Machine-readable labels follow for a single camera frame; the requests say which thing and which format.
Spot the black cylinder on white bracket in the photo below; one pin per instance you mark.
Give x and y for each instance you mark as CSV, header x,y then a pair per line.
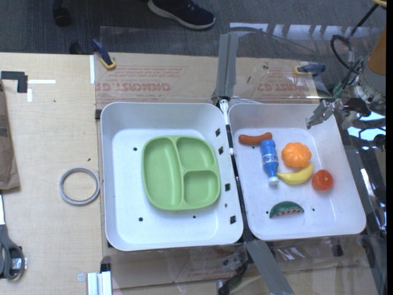
x,y
380,142

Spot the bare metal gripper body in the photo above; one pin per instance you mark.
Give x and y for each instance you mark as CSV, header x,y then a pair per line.
x,y
359,102

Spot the brown cardboard board red print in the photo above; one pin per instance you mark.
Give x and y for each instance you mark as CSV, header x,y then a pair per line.
x,y
159,81

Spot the green divided plate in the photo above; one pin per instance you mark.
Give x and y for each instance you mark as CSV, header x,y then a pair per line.
x,y
172,174

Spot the red-brown toy sausage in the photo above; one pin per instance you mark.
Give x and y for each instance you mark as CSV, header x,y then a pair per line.
x,y
255,138

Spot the red-orange toy tomato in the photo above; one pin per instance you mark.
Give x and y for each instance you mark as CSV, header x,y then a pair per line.
x,y
323,180

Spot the brown paper bag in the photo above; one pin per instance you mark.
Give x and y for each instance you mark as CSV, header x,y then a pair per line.
x,y
6,146

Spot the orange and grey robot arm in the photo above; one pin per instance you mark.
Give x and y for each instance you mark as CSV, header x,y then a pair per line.
x,y
377,57

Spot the green watermelon slice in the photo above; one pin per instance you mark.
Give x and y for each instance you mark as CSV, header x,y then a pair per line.
x,y
285,209

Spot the orange toy pumpkin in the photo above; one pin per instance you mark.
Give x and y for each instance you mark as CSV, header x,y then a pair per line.
x,y
296,155

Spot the person's foot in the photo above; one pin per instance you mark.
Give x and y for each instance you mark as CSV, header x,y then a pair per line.
x,y
187,12

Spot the white plastic tray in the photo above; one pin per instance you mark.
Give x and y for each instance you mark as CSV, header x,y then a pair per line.
x,y
331,214
129,177

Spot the yellow banana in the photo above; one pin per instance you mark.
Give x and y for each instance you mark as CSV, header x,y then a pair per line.
x,y
296,178

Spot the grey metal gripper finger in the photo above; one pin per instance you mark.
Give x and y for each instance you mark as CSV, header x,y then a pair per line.
x,y
331,106
315,117

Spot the blue toy bottle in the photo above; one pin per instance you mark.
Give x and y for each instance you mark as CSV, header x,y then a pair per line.
x,y
269,158

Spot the black chair caster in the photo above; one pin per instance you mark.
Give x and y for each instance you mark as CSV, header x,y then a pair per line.
x,y
62,16

